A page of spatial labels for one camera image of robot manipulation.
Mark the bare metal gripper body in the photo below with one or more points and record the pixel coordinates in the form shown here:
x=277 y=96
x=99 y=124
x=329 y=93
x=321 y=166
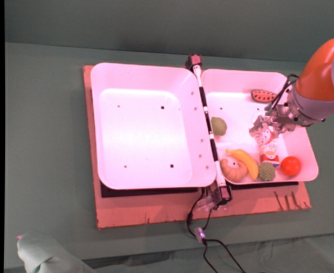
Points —
x=287 y=116

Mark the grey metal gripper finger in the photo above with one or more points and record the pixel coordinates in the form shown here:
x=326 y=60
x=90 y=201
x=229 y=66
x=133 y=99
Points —
x=279 y=129
x=257 y=127

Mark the white printed carton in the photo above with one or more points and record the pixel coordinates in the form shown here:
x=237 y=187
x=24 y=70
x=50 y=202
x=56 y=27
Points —
x=269 y=151

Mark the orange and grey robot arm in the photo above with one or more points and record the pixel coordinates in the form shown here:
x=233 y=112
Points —
x=317 y=75

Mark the white plastic tray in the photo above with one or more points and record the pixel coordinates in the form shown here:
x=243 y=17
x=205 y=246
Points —
x=144 y=141
x=238 y=118

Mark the red watermelon slice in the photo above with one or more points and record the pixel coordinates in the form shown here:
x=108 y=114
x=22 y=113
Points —
x=263 y=95

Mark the yellow banana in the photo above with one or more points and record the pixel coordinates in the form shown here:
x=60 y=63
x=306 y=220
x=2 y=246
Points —
x=248 y=161

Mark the red tomato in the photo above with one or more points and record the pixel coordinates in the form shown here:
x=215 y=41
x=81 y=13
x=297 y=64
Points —
x=290 y=166

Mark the green bumpy ball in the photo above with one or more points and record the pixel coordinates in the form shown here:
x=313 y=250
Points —
x=267 y=171

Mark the thin black and white rod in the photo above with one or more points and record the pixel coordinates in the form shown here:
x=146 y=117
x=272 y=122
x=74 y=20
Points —
x=213 y=149

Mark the brown croissant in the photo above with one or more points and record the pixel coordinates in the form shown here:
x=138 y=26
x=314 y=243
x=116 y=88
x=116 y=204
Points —
x=232 y=171

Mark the brown cardboard board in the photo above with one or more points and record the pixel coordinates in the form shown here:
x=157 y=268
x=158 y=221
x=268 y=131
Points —
x=155 y=209

